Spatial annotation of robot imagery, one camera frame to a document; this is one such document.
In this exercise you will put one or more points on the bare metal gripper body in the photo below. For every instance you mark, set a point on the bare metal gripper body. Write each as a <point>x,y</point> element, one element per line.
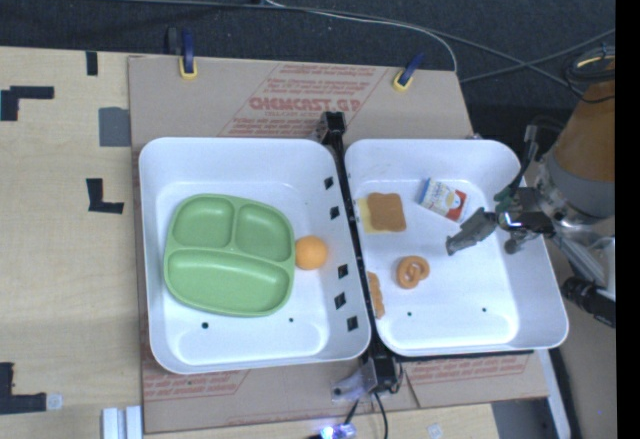
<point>532,212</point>

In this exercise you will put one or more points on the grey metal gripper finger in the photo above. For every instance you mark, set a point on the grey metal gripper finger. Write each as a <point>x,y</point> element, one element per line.
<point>514,244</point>
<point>470,233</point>

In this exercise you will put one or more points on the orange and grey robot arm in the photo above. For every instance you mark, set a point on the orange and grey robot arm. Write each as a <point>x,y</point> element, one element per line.
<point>587,147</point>

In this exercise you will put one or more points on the white blue red packet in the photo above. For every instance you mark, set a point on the white blue red packet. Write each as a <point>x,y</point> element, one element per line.
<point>441,199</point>

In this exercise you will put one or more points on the orange pretzel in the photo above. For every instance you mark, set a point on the orange pretzel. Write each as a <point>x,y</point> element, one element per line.
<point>413,272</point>

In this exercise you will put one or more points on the white plastic tray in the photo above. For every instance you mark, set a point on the white plastic tray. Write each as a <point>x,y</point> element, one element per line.
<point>240,162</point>
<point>460,317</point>

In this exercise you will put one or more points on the brown toast slice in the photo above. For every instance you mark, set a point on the brown toast slice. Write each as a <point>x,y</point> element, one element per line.
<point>387,213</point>

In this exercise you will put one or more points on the yellow cheese slice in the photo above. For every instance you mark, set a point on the yellow cheese slice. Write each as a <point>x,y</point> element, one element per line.
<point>364,217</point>

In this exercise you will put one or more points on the orange ridged biscuit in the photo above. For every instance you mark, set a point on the orange ridged biscuit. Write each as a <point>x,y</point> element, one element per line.
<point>376,294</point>

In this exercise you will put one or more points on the thin black rod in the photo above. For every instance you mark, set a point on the thin black rod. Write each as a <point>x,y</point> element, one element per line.
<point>350,207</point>

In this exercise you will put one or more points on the orange ball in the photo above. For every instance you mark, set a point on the orange ball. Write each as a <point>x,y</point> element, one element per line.
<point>311,252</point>

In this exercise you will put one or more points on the brown cardboard board red print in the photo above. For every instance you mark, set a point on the brown cardboard board red print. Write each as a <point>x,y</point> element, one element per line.
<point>280,97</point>

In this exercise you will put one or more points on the green divided plate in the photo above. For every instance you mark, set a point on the green divided plate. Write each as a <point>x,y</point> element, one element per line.
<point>225,257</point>

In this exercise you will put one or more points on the black cylinder on white bracket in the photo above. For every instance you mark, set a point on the black cylinder on white bracket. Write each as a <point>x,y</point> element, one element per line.
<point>590,299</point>

